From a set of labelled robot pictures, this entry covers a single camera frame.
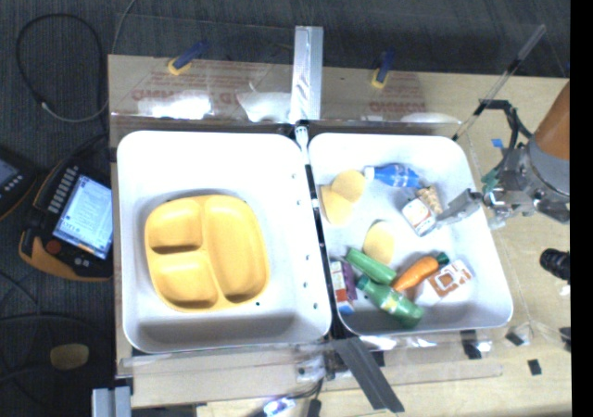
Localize tan textured biscuit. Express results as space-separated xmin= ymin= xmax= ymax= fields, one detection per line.
xmin=416 ymin=184 xmax=445 ymax=216

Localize white red and purple carton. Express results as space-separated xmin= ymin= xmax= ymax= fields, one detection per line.
xmin=329 ymin=258 xmax=359 ymax=315

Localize black cylinder on white bracket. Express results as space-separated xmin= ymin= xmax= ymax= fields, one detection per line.
xmin=538 ymin=247 xmax=572 ymax=283

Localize orange carrot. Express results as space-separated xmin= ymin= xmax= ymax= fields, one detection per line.
xmin=391 ymin=251 xmax=451 ymax=293

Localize white carton with orange label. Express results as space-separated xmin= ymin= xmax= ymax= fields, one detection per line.
xmin=400 ymin=196 xmax=439 ymax=238

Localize blue and white bottle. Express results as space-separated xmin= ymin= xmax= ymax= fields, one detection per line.
xmin=362 ymin=163 xmax=424 ymax=191

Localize green bottle with yellow label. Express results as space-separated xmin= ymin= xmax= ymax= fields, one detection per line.
xmin=355 ymin=275 xmax=425 ymax=329

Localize white and orange carton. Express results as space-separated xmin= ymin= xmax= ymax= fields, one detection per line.
xmin=416 ymin=259 xmax=474 ymax=306

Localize yellow divided plate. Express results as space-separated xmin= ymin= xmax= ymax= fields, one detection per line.
xmin=143 ymin=194 xmax=271 ymax=313

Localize thin black and white rod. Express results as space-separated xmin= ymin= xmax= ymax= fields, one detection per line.
xmin=294 ymin=124 xmax=336 ymax=342

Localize brown cardboard board red print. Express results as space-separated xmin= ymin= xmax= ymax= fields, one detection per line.
xmin=107 ymin=53 xmax=572 ymax=409

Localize white plastic tray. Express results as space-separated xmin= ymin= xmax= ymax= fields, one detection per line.
xmin=307 ymin=132 xmax=515 ymax=338
xmin=115 ymin=129 xmax=334 ymax=355

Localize plain green bottle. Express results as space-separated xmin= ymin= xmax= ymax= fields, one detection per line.
xmin=344 ymin=247 xmax=398 ymax=286

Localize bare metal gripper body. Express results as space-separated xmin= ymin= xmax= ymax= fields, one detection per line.
xmin=483 ymin=145 xmax=572 ymax=225

